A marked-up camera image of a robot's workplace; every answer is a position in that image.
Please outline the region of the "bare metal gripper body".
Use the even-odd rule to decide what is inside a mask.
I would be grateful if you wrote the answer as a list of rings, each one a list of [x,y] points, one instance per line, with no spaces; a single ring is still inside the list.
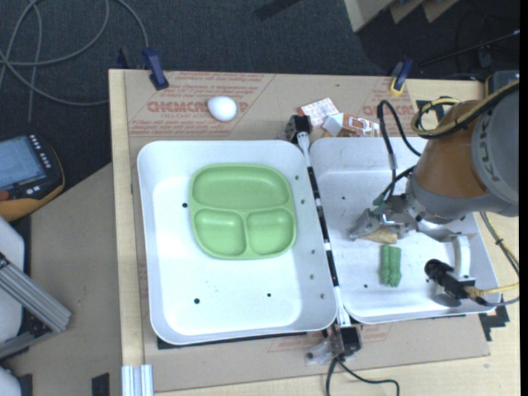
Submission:
[[[407,194],[391,196],[375,209],[381,228],[389,231],[392,224],[408,224],[410,232],[417,228],[417,223],[422,219],[420,212],[413,205],[413,200]]]

